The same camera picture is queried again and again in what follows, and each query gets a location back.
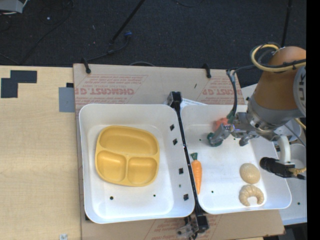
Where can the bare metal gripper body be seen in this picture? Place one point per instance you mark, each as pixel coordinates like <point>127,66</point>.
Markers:
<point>246,129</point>

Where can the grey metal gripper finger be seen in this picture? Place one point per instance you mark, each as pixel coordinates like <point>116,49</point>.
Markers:
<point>221,134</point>
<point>245,140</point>

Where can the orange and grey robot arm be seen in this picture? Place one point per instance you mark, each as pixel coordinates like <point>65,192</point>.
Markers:
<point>277,89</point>

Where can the orange toy food piece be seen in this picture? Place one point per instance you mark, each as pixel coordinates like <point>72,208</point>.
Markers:
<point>219,123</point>

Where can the beige bread roll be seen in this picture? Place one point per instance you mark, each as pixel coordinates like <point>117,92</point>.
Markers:
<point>250,173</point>

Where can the white plastic tray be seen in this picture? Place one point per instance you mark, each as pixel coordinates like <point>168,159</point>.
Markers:
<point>222,174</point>
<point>135,204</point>

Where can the thin black and white rod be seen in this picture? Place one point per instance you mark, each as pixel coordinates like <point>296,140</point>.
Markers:
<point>186,154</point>

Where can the orange carrot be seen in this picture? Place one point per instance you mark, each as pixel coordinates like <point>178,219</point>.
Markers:
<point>197,172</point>

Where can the beige croissant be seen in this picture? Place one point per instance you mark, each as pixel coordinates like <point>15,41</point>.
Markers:
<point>251,191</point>

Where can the brown cardboard board red print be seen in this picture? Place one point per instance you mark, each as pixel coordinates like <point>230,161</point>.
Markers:
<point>150,86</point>

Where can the yellow divided plate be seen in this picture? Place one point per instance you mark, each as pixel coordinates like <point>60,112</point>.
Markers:
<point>127,156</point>

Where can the black cylinder on white bracket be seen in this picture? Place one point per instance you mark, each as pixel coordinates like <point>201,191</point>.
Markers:
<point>273,166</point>

